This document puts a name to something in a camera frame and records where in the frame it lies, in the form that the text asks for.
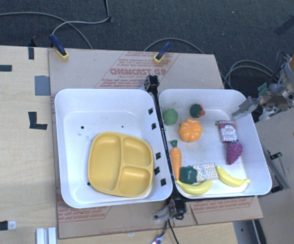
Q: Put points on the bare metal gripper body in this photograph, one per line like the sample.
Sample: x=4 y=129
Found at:
x=276 y=101

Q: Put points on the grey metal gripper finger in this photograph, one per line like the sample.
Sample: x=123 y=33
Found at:
x=240 y=113
x=248 y=102

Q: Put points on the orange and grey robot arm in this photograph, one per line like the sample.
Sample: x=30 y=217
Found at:
x=289 y=71

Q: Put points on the red and white carton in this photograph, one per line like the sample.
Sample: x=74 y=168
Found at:
x=227 y=131

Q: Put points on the purple grapes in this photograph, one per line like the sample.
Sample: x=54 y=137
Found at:
x=233 y=152

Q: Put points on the green and orange toy fruit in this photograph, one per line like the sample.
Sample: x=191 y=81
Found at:
x=196 y=110

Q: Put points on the white plastic tray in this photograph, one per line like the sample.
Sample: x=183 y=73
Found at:
x=103 y=116
x=207 y=154

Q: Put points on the orange pumpkin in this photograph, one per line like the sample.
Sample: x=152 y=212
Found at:
x=190 y=130

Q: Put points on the yellow banana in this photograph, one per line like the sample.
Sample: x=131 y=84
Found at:
x=196 y=188
x=230 y=179

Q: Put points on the white patterned packet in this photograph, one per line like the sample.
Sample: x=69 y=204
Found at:
x=207 y=171

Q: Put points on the green apple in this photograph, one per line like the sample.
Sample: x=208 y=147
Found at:
x=170 y=116

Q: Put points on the orange carrot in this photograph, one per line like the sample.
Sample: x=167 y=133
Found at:
x=176 y=159

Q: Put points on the thin black rod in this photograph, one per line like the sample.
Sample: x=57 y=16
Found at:
x=163 y=133

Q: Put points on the green broccoli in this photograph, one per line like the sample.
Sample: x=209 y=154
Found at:
x=188 y=175

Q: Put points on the yellow divided plate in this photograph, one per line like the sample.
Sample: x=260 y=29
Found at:
x=106 y=161

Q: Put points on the brown cardboard board red print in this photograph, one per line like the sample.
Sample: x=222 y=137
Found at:
x=91 y=67

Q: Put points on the black cylinder on white bracket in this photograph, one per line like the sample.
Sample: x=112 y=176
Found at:
x=259 y=115

